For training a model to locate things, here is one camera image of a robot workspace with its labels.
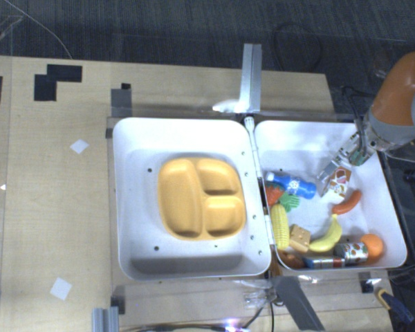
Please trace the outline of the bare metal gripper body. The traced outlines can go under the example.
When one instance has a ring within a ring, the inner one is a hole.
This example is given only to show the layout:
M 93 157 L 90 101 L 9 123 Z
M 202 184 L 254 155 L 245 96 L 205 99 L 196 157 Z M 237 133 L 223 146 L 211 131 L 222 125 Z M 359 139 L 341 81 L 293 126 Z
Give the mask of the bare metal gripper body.
M 337 151 L 333 163 L 345 167 L 358 167 L 366 163 L 377 151 L 379 138 L 370 131 L 356 131 Z

